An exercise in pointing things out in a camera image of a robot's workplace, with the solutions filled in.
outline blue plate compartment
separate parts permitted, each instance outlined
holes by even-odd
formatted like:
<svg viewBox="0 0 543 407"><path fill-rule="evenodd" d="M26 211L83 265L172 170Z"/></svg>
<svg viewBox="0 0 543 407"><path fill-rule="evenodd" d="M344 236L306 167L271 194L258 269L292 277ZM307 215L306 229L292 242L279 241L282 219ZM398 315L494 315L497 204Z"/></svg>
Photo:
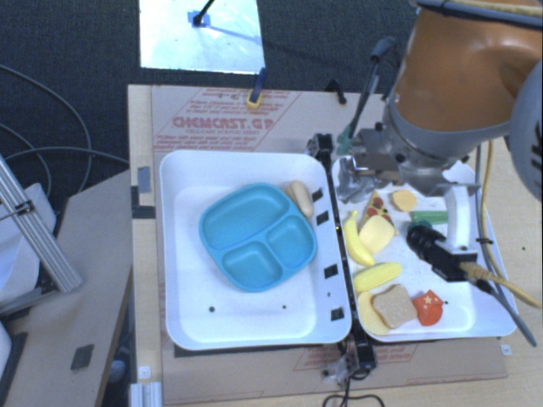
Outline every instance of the blue plate compartment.
<svg viewBox="0 0 543 407"><path fill-rule="evenodd" d="M201 216L202 242L236 286L253 293L286 281L311 262L316 237L298 207L278 187L243 187Z"/></svg>

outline black rod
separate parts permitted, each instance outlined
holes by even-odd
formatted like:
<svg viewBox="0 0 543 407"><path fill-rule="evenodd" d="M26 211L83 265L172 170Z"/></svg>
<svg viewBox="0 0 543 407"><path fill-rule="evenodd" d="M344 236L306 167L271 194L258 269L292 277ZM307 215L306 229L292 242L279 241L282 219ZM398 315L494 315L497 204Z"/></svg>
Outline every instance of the black rod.
<svg viewBox="0 0 543 407"><path fill-rule="evenodd" d="M200 11L200 13L198 15L196 15L194 18L193 18L193 25L195 26L199 26L202 24L202 19L204 18L204 15L205 13L208 11L208 9L211 7L211 5L213 4L215 0L209 0L204 8Z"/></svg>

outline toy banana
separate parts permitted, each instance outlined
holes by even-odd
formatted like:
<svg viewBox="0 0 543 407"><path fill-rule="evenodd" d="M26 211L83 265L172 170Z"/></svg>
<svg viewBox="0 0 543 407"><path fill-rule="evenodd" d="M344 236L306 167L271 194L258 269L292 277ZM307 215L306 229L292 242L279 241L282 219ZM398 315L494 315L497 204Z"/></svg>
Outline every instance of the toy banana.
<svg viewBox="0 0 543 407"><path fill-rule="evenodd" d="M364 247L358 237L358 228L356 227L357 211L353 211L350 217L343 223L343 232L345 237L345 247L347 253L357 263L365 266L375 265L375 259L372 254Z"/></svg>

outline aluminum profile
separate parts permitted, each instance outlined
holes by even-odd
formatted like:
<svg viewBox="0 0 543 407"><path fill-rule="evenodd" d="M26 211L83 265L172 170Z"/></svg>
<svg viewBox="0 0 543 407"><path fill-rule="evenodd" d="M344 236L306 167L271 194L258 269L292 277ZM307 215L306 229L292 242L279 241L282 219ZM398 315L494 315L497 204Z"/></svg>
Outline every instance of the aluminum profile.
<svg viewBox="0 0 543 407"><path fill-rule="evenodd" d="M40 215L34 209L23 214L18 213L18 207L24 206L28 200L23 187L17 181L1 154L0 202L12 215L11 218L40 258L45 270L51 276L59 291L69 293L79 287L83 283L83 279L77 270L70 265Z"/></svg>

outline blue and yellow clamp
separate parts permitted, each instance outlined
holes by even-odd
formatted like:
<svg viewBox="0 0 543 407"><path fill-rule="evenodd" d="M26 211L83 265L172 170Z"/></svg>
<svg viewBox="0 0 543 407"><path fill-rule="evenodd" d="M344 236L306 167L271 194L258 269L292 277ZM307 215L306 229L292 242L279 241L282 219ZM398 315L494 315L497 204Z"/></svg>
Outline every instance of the blue and yellow clamp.
<svg viewBox="0 0 543 407"><path fill-rule="evenodd" d="M258 76L256 77L255 85L249 91L249 95L247 95L245 104L247 104L247 107L250 109L257 109L260 106L260 101L262 100L262 87L264 86L264 81L266 80L267 74L268 71L266 68L262 68L260 70Z"/></svg>

